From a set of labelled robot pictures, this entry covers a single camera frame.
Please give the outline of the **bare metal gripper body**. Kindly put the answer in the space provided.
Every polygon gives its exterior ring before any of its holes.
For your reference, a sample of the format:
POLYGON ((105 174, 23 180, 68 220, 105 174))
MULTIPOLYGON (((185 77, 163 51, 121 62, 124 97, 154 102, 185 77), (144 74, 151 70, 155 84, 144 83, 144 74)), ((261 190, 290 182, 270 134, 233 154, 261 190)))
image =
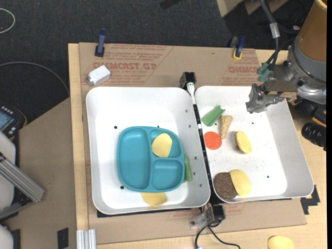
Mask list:
POLYGON ((318 104, 326 104, 326 87, 313 84, 304 79, 291 80, 266 80, 264 90, 270 95, 286 98, 298 103, 300 100, 308 100, 318 104))

